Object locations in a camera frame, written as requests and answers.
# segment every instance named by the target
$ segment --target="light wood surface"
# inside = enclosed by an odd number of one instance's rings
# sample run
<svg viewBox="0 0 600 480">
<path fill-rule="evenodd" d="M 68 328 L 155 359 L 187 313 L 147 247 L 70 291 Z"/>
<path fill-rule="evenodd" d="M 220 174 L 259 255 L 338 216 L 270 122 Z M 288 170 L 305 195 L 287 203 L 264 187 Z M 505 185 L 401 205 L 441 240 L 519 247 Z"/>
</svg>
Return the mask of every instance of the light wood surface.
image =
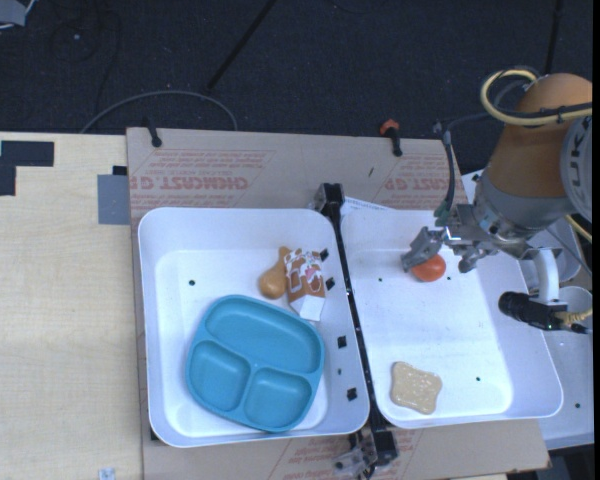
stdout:
<svg viewBox="0 0 600 480">
<path fill-rule="evenodd" d="M 55 142 L 0 196 L 0 479 L 142 478 L 129 226 L 98 224 L 124 136 Z"/>
</svg>

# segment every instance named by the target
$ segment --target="blue divided plate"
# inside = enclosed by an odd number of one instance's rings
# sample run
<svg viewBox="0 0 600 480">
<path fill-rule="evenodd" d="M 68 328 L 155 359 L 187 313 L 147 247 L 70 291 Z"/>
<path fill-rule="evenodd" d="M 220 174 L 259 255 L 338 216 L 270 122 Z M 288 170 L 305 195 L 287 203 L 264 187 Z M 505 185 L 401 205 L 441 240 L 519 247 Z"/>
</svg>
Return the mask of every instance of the blue divided plate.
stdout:
<svg viewBox="0 0 600 480">
<path fill-rule="evenodd" d="M 229 295 L 202 317 L 185 377 L 206 409 L 284 432 L 309 411 L 323 366 L 324 342 L 310 323 L 267 302 Z"/>
</svg>

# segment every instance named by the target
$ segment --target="toy bread slice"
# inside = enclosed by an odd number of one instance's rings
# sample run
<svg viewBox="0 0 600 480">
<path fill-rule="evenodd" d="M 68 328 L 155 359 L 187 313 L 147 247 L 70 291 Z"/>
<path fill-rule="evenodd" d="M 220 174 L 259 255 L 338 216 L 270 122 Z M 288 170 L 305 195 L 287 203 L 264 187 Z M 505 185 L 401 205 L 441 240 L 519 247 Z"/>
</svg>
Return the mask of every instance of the toy bread slice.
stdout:
<svg viewBox="0 0 600 480">
<path fill-rule="evenodd" d="M 391 400 L 422 414 L 436 410 L 442 380 L 435 373 L 418 370 L 408 363 L 397 361 L 391 367 Z"/>
</svg>

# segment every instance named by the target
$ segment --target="yellow cable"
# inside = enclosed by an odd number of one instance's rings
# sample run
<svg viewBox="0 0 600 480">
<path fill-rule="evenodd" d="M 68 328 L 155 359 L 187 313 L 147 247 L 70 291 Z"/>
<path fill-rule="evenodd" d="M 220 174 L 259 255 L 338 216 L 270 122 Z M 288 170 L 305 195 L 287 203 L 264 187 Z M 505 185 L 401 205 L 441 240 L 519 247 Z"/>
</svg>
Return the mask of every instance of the yellow cable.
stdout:
<svg viewBox="0 0 600 480">
<path fill-rule="evenodd" d="M 591 233 L 578 224 L 571 215 L 565 215 L 564 218 L 578 234 L 582 235 L 590 244 L 593 245 L 593 242 L 591 241 L 593 238 Z"/>
<path fill-rule="evenodd" d="M 578 313 L 571 313 L 569 311 L 557 311 L 555 316 L 562 320 L 566 325 L 571 325 L 575 322 L 582 322 L 588 316 L 593 314 L 593 306 L 585 311 L 580 311 Z"/>
<path fill-rule="evenodd" d="M 480 88 L 480 101 L 482 102 L 482 105 L 484 106 L 485 110 L 489 114 L 491 114 L 493 117 L 495 117 L 499 121 L 503 121 L 508 124 L 514 124 L 514 125 L 519 125 L 519 126 L 540 126 L 540 125 L 544 125 L 544 124 L 555 123 L 558 121 L 558 119 L 567 121 L 569 119 L 576 119 L 578 117 L 593 115 L 593 110 L 590 108 L 583 109 L 583 110 L 574 110 L 571 112 L 564 112 L 564 113 L 561 113 L 559 117 L 558 116 L 516 117 L 516 116 L 510 116 L 503 112 L 500 112 L 489 101 L 489 97 L 488 97 L 489 88 L 491 87 L 491 84 L 493 84 L 493 82 L 496 79 L 502 78 L 505 76 L 512 76 L 512 75 L 523 76 L 523 77 L 527 78 L 530 82 L 535 82 L 537 80 L 536 75 L 526 69 L 507 69 L 507 70 L 501 70 L 501 71 L 497 71 L 497 72 L 493 73 L 482 84 L 482 87 Z"/>
</svg>

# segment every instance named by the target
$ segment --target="red toy tomato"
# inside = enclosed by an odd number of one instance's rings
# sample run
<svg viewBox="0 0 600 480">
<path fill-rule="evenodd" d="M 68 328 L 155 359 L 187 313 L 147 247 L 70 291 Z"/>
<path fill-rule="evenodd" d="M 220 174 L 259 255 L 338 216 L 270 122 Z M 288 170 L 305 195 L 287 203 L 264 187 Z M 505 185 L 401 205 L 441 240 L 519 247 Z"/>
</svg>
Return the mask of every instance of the red toy tomato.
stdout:
<svg viewBox="0 0 600 480">
<path fill-rule="evenodd" d="M 411 272 L 420 281 L 431 282 L 440 279 L 447 270 L 444 258 L 439 254 L 429 258 L 424 263 L 411 267 Z"/>
</svg>

